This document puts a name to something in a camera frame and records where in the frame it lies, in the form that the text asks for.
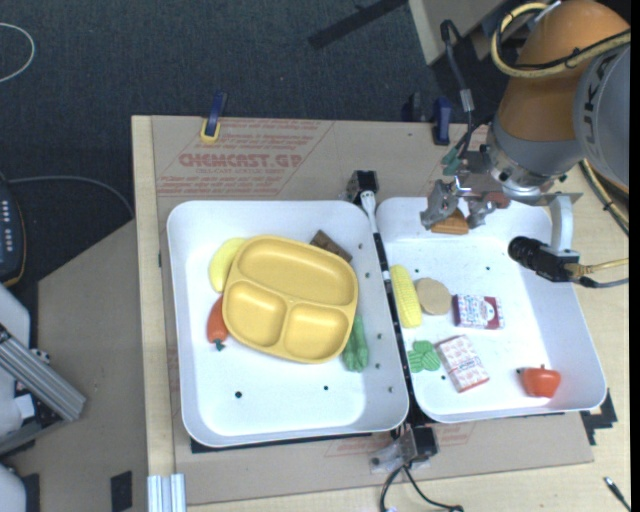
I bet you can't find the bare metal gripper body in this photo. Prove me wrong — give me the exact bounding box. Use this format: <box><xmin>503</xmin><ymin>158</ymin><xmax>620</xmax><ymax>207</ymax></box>
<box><xmin>448</xmin><ymin>149</ymin><xmax>557</xmax><ymax>209</ymax></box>

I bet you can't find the orange bread slice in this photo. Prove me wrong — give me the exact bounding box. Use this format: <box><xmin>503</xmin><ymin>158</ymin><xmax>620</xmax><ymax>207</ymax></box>
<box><xmin>430</xmin><ymin>208</ymin><xmax>471</xmax><ymax>237</ymax></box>

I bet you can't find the white plastic tray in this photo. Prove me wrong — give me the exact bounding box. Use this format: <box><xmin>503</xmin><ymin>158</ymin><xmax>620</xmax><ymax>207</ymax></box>
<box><xmin>165</xmin><ymin>199</ymin><xmax>411</xmax><ymax>448</ymax></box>
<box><xmin>374</xmin><ymin>196</ymin><xmax>609</xmax><ymax>425</ymax></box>

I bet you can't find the thin black and white rod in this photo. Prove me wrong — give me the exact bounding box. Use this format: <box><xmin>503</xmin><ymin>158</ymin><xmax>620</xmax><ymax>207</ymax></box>
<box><xmin>360</xmin><ymin>190</ymin><xmax>417</xmax><ymax>427</ymax></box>

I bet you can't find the tan round biscuit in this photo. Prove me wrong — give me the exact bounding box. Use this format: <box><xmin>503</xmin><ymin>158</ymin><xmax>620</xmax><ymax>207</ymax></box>
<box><xmin>414</xmin><ymin>277</ymin><xmax>454</xmax><ymax>318</ymax></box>

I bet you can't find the red and white carton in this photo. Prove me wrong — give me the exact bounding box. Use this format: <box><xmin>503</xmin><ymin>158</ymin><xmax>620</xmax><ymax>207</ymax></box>
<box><xmin>451</xmin><ymin>293</ymin><xmax>506</xmax><ymax>332</ymax></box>

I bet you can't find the yellow corn cob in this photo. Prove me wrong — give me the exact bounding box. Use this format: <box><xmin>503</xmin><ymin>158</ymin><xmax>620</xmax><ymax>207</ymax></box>
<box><xmin>389</xmin><ymin>264</ymin><xmax>424</xmax><ymax>330</ymax></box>

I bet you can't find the brown chocolate bar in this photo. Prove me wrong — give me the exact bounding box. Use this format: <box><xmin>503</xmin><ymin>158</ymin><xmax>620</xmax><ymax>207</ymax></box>
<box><xmin>308</xmin><ymin>229</ymin><xmax>354</xmax><ymax>264</ymax></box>

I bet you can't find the pink and white carton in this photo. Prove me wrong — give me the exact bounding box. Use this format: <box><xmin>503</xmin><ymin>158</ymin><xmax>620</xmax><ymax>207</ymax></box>
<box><xmin>433</xmin><ymin>334</ymin><xmax>492</xmax><ymax>395</ymax></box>

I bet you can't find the green lettuce leaf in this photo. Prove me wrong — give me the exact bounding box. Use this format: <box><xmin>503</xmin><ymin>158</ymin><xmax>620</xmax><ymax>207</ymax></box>
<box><xmin>405</xmin><ymin>339</ymin><xmax>443</xmax><ymax>375</ymax></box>

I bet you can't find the green toy vegetable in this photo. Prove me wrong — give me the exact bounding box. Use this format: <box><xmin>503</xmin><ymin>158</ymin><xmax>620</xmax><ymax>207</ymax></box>
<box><xmin>341</xmin><ymin>314</ymin><xmax>371</xmax><ymax>374</ymax></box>

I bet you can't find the yellow divided plate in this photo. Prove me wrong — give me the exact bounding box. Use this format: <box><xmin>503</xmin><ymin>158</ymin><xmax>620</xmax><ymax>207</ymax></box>
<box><xmin>221</xmin><ymin>234</ymin><xmax>361</xmax><ymax>366</ymax></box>

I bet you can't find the brown cardboard board, red print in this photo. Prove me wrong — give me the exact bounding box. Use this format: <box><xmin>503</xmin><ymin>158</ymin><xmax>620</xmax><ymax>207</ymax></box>
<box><xmin>149</xmin><ymin>115</ymin><xmax>596</xmax><ymax>506</ymax></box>

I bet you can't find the yellow banana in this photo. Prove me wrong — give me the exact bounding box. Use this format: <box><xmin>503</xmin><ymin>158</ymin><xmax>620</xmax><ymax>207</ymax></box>
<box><xmin>207</xmin><ymin>237</ymin><xmax>248</xmax><ymax>294</ymax></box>

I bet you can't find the orange carrot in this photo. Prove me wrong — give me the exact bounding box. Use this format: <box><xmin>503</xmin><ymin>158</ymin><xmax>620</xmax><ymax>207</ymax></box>
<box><xmin>206</xmin><ymin>294</ymin><xmax>231</xmax><ymax>353</ymax></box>

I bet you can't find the black cylinder on white bracket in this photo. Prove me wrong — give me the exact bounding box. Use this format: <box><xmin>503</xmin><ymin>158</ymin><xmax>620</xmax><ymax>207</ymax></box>
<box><xmin>507</xmin><ymin>192</ymin><xmax>584</xmax><ymax>284</ymax></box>

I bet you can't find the black block with thin wires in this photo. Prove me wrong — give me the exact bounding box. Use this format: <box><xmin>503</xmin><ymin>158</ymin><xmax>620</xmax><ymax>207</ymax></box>
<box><xmin>343</xmin><ymin>169</ymin><xmax>379</xmax><ymax>202</ymax></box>
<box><xmin>368</xmin><ymin>424</ymin><xmax>441</xmax><ymax>474</ymax></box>

